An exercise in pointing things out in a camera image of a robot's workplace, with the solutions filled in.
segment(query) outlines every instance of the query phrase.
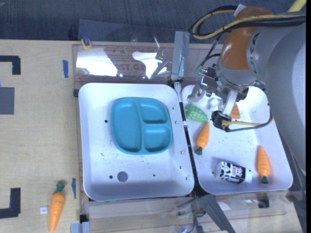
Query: orange carrot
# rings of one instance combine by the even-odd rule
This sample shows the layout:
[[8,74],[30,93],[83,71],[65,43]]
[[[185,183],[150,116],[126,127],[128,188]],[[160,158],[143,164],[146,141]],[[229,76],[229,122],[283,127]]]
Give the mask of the orange carrot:
[[205,148],[207,146],[208,138],[209,138],[209,122],[205,123],[198,138],[196,139],[196,145],[198,146],[198,149],[195,151],[196,154],[202,155],[202,148]]
[[240,119],[240,112],[239,112],[239,108],[238,108],[238,105],[235,103],[233,108],[232,108],[232,111],[230,113],[230,117],[233,118],[233,119]]
[[61,183],[57,184],[57,192],[53,194],[50,205],[50,232],[52,233],[57,225],[60,214],[63,209],[63,205],[65,202],[65,197],[62,194],[62,190],[64,189],[64,185]]
[[257,162],[258,173],[262,176],[261,183],[267,184],[267,176],[270,174],[270,166],[267,155],[262,146],[258,148],[258,162]]

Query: white container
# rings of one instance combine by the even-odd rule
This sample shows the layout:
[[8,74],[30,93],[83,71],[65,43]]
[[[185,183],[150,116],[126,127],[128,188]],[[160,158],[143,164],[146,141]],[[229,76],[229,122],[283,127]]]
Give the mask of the white container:
[[[187,106],[187,96],[191,94],[194,85],[188,85],[182,90],[184,107]],[[204,96],[199,102],[193,102],[211,118],[209,100],[219,99],[214,94],[211,98]],[[249,87],[245,100],[237,103],[241,118],[239,121],[264,123],[269,119],[269,105],[265,93],[256,87]],[[203,148],[203,154],[194,153],[195,144],[203,123],[187,120],[187,126],[193,150],[195,166],[201,187],[208,193],[233,194],[246,192],[278,191],[288,189],[293,182],[293,176],[284,152],[274,120],[267,126],[239,132],[227,133],[215,128],[210,122],[208,145]],[[244,125],[231,125],[230,128],[241,128]],[[261,177],[256,170],[257,150],[263,146],[270,163],[268,184],[261,184]],[[217,179],[214,175],[216,165],[229,162],[251,169],[252,181],[232,183]]]
[[[120,151],[110,130],[112,104],[120,98],[151,98],[168,110],[173,142],[164,152],[132,155]],[[93,200],[178,197],[194,178],[176,92],[163,84],[87,83],[79,91],[83,181]]]

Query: wooden table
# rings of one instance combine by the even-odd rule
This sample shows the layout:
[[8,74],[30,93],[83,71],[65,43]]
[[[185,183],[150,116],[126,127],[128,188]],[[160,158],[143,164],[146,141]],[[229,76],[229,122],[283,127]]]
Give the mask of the wooden table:
[[[76,99],[73,96],[71,41],[0,40],[0,55],[18,55],[21,75],[12,75],[12,63],[0,62],[2,87],[15,88],[14,115],[0,115],[0,208],[9,207],[10,188],[21,189],[18,217],[0,219],[0,232],[49,231],[50,204],[58,181],[65,183],[66,201],[55,233],[70,232],[81,211]],[[65,78],[63,60],[68,61]],[[71,188],[76,179],[77,199]],[[237,232],[302,232],[292,203],[286,214],[230,220]],[[203,224],[206,232],[219,229]],[[173,232],[171,227],[131,232]]]

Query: yellow tube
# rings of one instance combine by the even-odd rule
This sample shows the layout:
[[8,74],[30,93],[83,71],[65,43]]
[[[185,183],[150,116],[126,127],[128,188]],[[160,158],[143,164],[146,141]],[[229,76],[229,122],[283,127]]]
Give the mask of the yellow tube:
[[296,0],[287,12],[300,11],[306,3],[307,3],[307,0]]

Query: small hole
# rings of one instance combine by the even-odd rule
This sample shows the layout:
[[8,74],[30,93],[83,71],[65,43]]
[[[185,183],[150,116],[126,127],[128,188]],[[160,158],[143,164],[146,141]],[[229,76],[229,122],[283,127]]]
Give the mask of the small hole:
[[126,172],[120,172],[118,173],[118,180],[120,182],[126,182],[128,179],[127,173]]

